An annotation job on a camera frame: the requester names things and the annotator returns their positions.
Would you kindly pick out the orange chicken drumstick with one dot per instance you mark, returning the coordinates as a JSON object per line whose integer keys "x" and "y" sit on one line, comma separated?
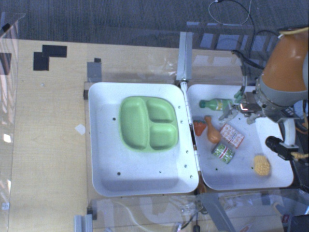
{"x": 212, "y": 132}

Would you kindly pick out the green and white carton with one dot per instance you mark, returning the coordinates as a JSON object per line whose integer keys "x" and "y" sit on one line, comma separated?
{"x": 223, "y": 153}

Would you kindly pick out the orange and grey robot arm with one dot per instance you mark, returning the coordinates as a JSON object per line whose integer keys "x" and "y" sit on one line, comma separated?
{"x": 285, "y": 66}

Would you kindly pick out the green divided plate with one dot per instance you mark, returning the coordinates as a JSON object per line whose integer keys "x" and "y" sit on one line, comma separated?
{"x": 149, "y": 123}

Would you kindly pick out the orange and white carton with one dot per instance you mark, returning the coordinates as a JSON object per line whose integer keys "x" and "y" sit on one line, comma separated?
{"x": 231, "y": 135}

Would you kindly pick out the green plastic bottle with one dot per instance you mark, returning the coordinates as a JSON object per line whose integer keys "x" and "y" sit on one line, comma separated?
{"x": 214, "y": 104}

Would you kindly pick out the black cylinder on white bracket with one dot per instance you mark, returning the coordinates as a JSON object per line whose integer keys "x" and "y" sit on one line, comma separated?
{"x": 281, "y": 142}

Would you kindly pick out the red strawberry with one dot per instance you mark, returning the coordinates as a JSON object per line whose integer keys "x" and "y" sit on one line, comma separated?
{"x": 199, "y": 127}

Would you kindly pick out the yellow corn cob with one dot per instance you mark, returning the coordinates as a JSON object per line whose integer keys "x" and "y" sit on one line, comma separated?
{"x": 262, "y": 165}

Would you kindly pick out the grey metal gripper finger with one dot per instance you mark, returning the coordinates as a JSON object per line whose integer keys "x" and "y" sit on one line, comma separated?
{"x": 251, "y": 119}
{"x": 227, "y": 112}

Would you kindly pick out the thin black and white rod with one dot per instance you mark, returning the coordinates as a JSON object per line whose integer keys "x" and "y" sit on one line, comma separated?
{"x": 190, "y": 124}

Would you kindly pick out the white plastic tray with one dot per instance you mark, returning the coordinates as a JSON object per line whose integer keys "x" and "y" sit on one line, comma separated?
{"x": 142, "y": 139}
{"x": 243, "y": 173}

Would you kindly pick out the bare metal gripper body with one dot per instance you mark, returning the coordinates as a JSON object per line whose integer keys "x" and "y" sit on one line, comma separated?
{"x": 251, "y": 104}

